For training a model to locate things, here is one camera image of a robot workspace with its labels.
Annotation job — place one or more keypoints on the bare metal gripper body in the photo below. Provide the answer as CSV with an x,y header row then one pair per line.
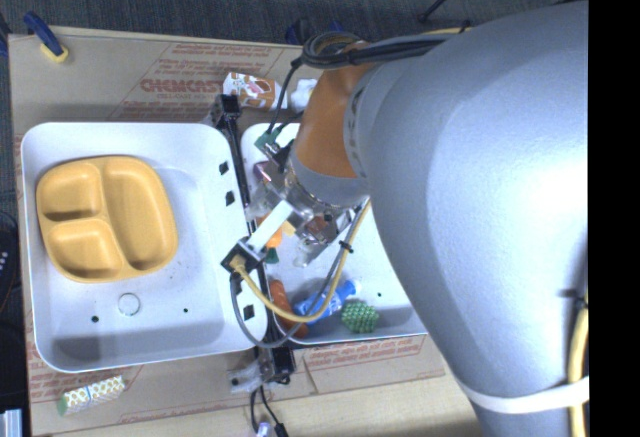
x,y
316,221

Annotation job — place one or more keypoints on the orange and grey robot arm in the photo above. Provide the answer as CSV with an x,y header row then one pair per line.
x,y
475,185

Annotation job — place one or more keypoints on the orange carrot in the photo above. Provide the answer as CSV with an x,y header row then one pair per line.
x,y
274,239

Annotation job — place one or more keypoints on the white plastic tray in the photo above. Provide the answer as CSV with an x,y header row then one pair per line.
x,y
150,335
370,270

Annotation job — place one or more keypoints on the blue plastic bottle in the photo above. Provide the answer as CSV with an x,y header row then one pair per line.
x,y
330,297

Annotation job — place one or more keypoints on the orange sausage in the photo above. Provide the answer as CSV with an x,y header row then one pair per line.
x,y
280,297

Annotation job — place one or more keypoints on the thin black and white rod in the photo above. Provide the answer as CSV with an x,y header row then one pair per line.
x,y
239,160

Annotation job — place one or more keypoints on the green grapes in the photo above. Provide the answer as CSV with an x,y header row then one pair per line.
x,y
359,317

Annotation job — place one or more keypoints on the white crumpled packet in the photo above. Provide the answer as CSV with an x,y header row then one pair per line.
x,y
302,92

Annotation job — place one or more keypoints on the brown and white carton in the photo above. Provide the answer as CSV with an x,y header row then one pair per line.
x,y
257,92

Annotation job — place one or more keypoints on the orange divided plate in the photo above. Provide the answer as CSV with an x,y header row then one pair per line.
x,y
107,217

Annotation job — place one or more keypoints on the brown cardboard board, red print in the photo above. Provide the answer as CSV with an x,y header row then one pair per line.
x,y
130,75

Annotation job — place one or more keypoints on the green and orange dotted carton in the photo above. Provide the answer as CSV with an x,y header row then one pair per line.
x,y
92,394

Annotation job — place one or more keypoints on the black cylinder on white bracket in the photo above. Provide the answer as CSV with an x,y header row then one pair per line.
x,y
249,255

